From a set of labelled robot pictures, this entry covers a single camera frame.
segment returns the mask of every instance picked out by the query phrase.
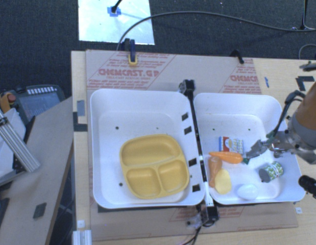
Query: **robotic arm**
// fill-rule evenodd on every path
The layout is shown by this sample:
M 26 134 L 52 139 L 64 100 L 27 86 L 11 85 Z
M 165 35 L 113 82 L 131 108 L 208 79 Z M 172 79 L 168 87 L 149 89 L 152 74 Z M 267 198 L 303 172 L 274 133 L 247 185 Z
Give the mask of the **robotic arm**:
M 304 70 L 311 70 L 311 65 L 301 66 Z M 287 110 L 293 101 L 301 101 L 296 112 L 288 122 L 288 129 L 278 131 L 280 123 L 284 120 Z M 280 157 L 284 152 L 291 152 L 301 157 L 309 164 L 316 164 L 316 82 L 307 95 L 299 91 L 291 93 L 286 101 L 285 107 L 274 130 L 267 134 L 267 140 L 258 140 L 249 152 L 246 153 L 247 160 L 257 157 L 267 149 L 274 152 L 275 157 Z M 316 180 L 308 176 L 302 176 L 299 184 L 316 198 Z

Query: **white egg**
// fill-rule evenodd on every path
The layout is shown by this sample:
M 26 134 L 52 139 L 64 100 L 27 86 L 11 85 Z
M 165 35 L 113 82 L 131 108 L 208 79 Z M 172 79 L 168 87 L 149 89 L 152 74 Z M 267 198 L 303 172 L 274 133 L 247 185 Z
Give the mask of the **white egg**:
M 259 190 L 254 184 L 244 184 L 237 190 L 237 195 L 244 200 L 255 200 Z

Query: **yellow divided plate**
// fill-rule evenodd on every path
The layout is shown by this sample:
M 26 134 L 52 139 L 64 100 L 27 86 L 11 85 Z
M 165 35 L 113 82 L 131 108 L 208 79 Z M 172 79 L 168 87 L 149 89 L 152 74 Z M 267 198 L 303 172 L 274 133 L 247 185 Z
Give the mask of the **yellow divided plate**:
M 119 156 L 126 183 L 138 198 L 172 195 L 188 185 L 184 154 L 171 136 L 154 134 L 131 139 L 123 144 Z

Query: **green and silver can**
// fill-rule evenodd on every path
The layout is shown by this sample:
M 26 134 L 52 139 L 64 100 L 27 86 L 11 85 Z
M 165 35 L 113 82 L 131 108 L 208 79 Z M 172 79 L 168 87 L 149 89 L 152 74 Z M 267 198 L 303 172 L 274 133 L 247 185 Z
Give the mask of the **green and silver can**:
M 259 176 L 262 182 L 270 182 L 284 174 L 284 169 L 279 162 L 274 161 L 268 166 L 259 170 Z

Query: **can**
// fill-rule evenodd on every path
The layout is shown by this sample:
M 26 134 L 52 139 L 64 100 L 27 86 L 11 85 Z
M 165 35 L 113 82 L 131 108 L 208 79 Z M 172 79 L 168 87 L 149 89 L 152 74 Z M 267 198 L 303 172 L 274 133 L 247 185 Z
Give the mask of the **can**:
M 284 169 L 277 161 L 259 170 L 259 176 L 262 182 L 270 182 L 284 174 Z

